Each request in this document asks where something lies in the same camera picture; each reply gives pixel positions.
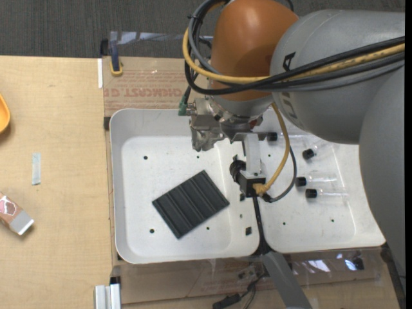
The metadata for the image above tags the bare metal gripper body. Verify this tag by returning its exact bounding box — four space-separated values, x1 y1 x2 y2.
189 97 265 142

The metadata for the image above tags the brown and white carton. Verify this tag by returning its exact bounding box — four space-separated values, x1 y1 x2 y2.
0 191 35 236

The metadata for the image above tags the brown cardboard board red print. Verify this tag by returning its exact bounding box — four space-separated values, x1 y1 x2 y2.
102 55 399 304

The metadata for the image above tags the black ribbed rectangular mat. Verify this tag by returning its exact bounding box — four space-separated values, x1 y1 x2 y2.
151 169 231 240

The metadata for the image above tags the clear plastic tube black cap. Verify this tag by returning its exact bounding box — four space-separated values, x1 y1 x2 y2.
304 187 350 203
302 142 326 161
295 171 339 188
267 131 312 142

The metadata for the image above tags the black cylinder on white bracket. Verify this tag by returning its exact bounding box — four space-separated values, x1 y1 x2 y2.
229 131 268 200

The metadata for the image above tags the orange divided plate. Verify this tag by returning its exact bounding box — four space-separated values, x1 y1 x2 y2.
0 92 12 135

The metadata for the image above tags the white plastic tray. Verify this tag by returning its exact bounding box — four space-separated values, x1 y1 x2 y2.
109 108 261 265
256 108 387 254

